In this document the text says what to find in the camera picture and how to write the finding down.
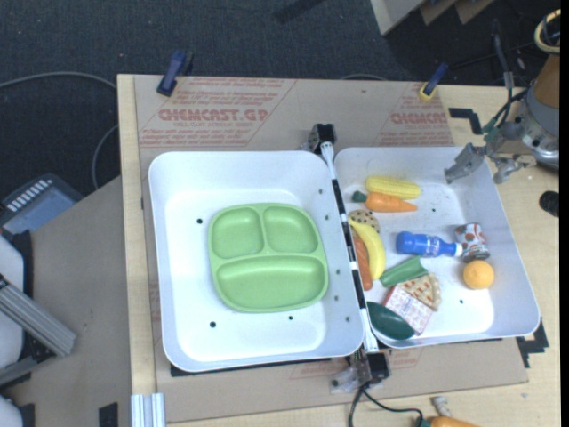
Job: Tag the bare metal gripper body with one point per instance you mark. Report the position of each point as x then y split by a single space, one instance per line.
535 146

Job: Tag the thin black and white rod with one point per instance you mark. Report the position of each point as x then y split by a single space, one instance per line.
338 198

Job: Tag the green divided plate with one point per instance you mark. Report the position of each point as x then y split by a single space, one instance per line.
269 278

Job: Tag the orange red sausage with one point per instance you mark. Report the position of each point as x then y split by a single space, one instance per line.
363 260

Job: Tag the red and white carton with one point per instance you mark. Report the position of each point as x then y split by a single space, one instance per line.
408 310

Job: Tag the orange carrot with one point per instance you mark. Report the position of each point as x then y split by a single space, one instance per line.
449 422
389 203

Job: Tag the white plastic tray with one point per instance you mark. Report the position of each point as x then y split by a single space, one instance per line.
507 292
186 256

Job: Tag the black cylinder on white bracket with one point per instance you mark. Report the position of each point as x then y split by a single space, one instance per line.
550 203

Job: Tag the yellow corn cob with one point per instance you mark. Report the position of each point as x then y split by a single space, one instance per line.
393 187

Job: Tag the brown cardboard board red print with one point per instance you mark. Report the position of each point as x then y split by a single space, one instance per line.
275 114

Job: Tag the chocolate chip biscuit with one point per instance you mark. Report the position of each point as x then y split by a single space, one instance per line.
365 218

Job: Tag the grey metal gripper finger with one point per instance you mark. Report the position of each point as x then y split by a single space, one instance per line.
507 167
464 163

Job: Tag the small can red print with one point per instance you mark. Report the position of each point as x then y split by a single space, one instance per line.
473 242

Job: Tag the tan pie slice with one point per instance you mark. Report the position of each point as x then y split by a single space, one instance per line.
424 289

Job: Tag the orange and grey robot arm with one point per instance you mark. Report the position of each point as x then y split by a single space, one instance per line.
549 82

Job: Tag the orange fruit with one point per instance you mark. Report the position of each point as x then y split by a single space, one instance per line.
478 275

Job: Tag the yellow banana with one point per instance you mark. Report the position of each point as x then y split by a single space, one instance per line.
374 247

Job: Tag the blue bottle white cap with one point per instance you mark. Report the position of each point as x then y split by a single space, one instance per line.
420 244

